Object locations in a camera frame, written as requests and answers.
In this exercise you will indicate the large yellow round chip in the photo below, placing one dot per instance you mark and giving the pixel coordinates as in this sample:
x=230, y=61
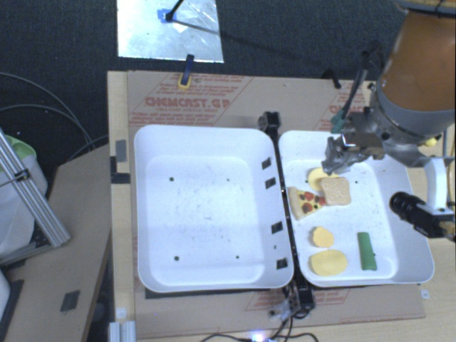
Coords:
x=327, y=263

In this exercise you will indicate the pizza slice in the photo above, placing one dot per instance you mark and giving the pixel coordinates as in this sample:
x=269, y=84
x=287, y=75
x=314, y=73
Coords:
x=303, y=201

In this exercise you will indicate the brown cardboard board red print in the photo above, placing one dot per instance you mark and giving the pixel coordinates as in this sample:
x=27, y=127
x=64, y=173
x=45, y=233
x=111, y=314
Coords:
x=199, y=98

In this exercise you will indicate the yellow round disc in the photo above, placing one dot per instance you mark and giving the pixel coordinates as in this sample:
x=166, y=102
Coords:
x=314, y=179

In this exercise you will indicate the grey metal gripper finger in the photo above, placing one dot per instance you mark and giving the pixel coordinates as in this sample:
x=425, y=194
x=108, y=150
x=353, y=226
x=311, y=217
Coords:
x=333, y=151
x=347, y=161

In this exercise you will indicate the black cylinder on white bracket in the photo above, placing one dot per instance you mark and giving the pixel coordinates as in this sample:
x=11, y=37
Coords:
x=413, y=208

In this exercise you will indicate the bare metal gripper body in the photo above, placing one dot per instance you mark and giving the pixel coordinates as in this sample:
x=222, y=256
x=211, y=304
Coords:
x=367, y=139

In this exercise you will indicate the thin black rod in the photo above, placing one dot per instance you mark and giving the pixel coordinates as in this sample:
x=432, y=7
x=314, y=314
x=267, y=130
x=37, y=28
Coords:
x=287, y=205

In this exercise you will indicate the green stick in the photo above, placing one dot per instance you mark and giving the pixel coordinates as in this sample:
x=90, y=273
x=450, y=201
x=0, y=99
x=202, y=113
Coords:
x=367, y=253

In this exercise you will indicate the white plastic tray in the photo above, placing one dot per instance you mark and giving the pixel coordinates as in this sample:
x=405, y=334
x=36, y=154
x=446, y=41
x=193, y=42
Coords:
x=206, y=212
x=381, y=226

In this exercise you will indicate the small yellow chip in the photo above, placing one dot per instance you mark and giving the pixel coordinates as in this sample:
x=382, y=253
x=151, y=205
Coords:
x=322, y=237

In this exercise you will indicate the tan bread slice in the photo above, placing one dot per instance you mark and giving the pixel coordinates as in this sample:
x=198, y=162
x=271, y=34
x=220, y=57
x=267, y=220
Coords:
x=336, y=191

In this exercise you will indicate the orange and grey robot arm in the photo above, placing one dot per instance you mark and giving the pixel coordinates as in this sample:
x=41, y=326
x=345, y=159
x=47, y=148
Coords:
x=417, y=66

